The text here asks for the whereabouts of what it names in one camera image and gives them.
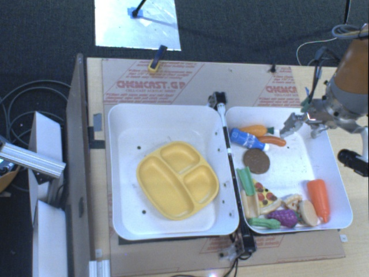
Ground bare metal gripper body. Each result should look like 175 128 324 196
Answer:
302 95 364 132

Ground orange sausage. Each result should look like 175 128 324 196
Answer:
257 135 287 148

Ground orange carrot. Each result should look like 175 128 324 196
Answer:
239 124 275 137

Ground white plastic tray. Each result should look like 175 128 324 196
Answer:
224 106 354 235
107 103 240 241

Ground blue bottle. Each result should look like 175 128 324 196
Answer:
229 127 270 152

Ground brown biscuit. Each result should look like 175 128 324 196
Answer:
242 148 271 175

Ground orange squeeze bottle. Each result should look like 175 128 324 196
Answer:
306 178 330 224

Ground thin black and white rod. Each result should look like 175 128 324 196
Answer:
216 102 251 244

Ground green celery stalk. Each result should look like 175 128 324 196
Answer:
236 166 257 197

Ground pale pastry piece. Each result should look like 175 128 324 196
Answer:
282 193 304 211

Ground brown cardboard board red print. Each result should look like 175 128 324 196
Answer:
101 58 347 277

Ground pizza slice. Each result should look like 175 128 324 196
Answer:
251 178 283 215

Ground tan bread roll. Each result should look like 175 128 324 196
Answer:
298 199 319 228

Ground tan hot dog bun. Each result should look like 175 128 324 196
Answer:
240 189 261 220

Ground purple grapes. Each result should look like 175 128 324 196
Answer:
266 209 299 229

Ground green pea pod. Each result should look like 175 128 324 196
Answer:
247 217 281 230

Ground yellow divided plate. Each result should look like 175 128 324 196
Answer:
135 140 220 221

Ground black cylinder on white bracket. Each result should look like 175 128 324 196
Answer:
337 125 369 177

